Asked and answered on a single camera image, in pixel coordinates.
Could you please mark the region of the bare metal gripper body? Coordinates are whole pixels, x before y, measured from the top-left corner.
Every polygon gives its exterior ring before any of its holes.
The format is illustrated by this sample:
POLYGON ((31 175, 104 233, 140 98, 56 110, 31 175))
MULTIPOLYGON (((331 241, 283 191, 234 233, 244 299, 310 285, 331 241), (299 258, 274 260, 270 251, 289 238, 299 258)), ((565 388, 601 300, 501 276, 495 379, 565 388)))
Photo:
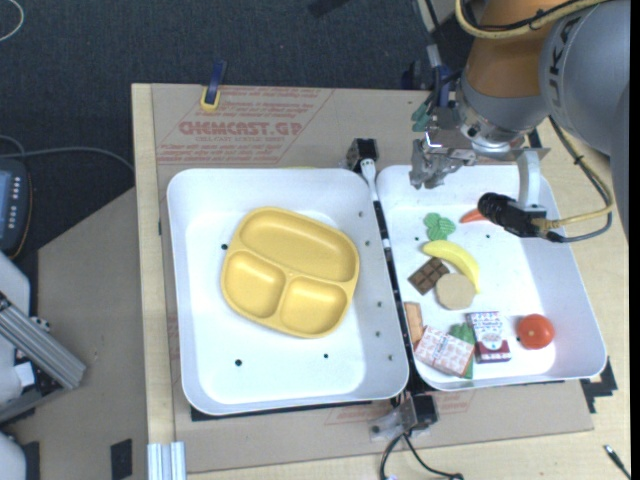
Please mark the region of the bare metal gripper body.
POLYGON ((446 154, 467 164, 511 162, 513 150, 524 143, 524 132, 504 129, 473 109, 437 107, 428 115, 428 151, 446 154))

